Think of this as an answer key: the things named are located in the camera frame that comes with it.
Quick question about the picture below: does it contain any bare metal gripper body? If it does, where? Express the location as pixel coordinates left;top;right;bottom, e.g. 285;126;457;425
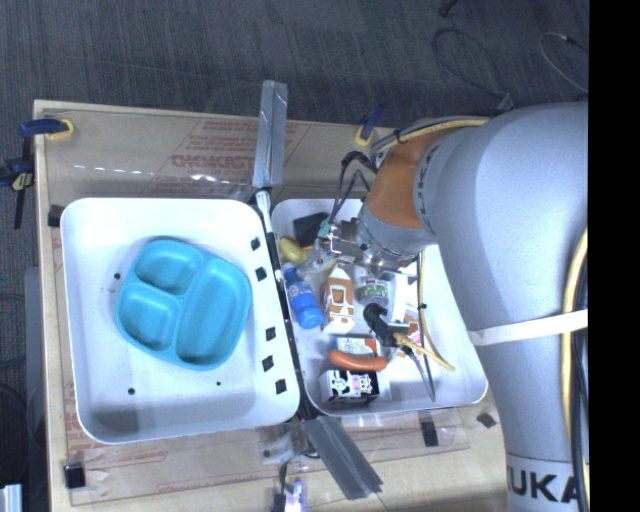
325;218;420;276

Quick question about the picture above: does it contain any yellow banana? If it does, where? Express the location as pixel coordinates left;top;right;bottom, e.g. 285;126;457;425
278;236;308;266

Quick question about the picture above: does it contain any black box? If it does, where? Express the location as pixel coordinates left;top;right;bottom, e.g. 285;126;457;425
292;212;330;248

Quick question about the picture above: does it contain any blue plastic bottle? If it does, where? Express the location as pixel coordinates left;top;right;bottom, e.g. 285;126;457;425
282;263;325;331

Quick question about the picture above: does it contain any green label can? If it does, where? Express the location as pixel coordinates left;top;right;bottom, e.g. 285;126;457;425
357;277;394;306

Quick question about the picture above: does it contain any white and orange carton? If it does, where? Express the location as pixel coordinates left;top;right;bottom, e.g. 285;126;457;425
319;264;357;335

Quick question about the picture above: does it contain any thin black and white rod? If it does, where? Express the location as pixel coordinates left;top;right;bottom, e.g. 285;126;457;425
255;189;303;417

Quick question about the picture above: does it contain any orange and white packet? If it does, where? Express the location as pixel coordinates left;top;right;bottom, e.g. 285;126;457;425
394;308;422;359

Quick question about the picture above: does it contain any orange sausage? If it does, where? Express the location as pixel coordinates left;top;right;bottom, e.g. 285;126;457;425
328;348;389;373

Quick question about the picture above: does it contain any black and white cow carton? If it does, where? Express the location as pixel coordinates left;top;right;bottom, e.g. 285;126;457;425
318;368;381;409

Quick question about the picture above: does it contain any blue divided plate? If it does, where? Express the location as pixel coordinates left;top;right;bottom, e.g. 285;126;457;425
115;238;253;372

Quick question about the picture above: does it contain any white plastic tray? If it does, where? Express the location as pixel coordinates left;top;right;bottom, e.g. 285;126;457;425
270;198;489;418
59;197;301;445

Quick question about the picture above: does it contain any brown cardboard board red print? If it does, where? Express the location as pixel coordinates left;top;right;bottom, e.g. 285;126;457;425
32;99;509;512

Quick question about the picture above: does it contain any black cylinder on white bracket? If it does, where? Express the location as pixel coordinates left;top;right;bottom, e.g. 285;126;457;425
362;272;417;348

